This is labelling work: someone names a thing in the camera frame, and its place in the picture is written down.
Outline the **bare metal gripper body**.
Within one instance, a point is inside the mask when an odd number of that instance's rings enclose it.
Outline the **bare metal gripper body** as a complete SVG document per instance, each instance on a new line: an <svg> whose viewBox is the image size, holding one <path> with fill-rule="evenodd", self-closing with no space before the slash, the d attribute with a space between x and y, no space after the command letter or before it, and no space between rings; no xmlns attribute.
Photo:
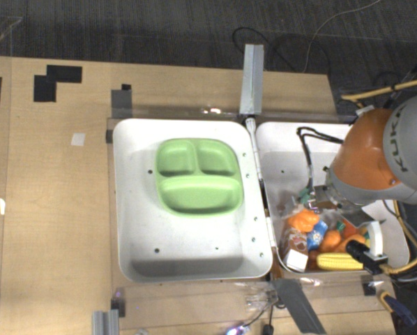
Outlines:
<svg viewBox="0 0 417 335"><path fill-rule="evenodd" d="M315 186L313 205L318 209L342 209L344 199L332 186Z"/></svg>

